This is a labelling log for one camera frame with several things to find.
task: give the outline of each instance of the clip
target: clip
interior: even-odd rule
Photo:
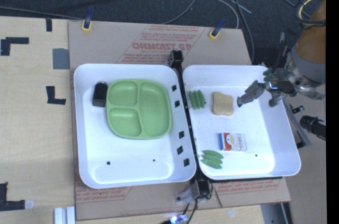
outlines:
[[[215,40],[218,35],[220,34],[220,29],[225,25],[226,20],[225,19],[221,19],[221,21],[218,23],[218,25],[211,30],[211,32],[208,34],[208,37],[211,40]]]
[[[93,11],[94,11],[94,6],[90,5],[87,10],[86,19],[83,20],[83,23],[81,25],[81,30],[84,32],[89,32],[91,30],[91,27],[92,27],[91,19],[92,19]]]

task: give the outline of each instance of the robotic hand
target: robotic hand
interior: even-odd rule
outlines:
[[[326,83],[326,0],[323,0],[309,21],[306,21],[302,19],[301,13],[310,1],[312,0],[303,0],[297,6],[296,17],[304,30],[289,52],[284,68],[273,67],[265,71],[265,83],[258,83],[256,80],[246,89],[245,94],[237,98],[239,107],[260,97],[265,90],[271,93],[271,107],[276,106],[279,100],[297,94],[313,100],[324,99],[325,94],[317,92],[316,88]],[[284,33],[281,34],[280,43],[284,43]],[[308,117],[301,119],[300,125],[326,140],[326,130],[321,122],[317,118]],[[322,126],[312,127],[310,123],[320,123]]]

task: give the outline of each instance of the toy bread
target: toy bread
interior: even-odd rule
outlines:
[[[233,97],[221,92],[214,92],[212,112],[215,115],[231,116],[233,114]]]

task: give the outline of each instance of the green plate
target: green plate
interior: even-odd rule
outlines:
[[[143,79],[122,79],[107,90],[107,119],[119,137],[154,139],[166,135],[172,126],[167,90]]]

